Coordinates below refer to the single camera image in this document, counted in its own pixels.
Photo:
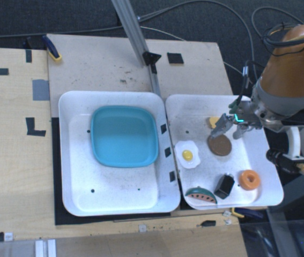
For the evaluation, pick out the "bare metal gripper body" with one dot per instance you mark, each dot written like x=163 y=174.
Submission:
x=251 y=114

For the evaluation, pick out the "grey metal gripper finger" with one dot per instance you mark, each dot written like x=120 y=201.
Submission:
x=222 y=126
x=239 y=131

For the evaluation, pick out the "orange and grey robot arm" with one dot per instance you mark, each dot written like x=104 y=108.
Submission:
x=285 y=71

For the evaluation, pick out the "yellow toy food piece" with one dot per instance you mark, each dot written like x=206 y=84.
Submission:
x=213 y=122

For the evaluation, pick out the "brown round biscuit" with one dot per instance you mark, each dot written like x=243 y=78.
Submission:
x=220 y=146

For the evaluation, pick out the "white plastic tray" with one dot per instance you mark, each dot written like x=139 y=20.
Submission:
x=114 y=189
x=221 y=167

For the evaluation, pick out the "white and yellow fried egg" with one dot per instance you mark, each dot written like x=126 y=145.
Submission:
x=187 y=155

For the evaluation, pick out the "orange doughnut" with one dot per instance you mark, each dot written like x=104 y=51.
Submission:
x=249 y=180

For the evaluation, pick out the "black carton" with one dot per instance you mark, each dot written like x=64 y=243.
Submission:
x=224 y=186

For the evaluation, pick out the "green and red watermelon slice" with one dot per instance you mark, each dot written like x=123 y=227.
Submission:
x=201 y=195

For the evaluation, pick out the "black block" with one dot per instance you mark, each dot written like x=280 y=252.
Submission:
x=208 y=223

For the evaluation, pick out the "blue plate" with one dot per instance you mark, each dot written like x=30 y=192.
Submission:
x=125 y=136

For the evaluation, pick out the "pale wood board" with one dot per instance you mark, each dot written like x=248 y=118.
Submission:
x=100 y=66

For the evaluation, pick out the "black cylinder on white bracket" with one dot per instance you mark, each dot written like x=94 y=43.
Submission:
x=283 y=159

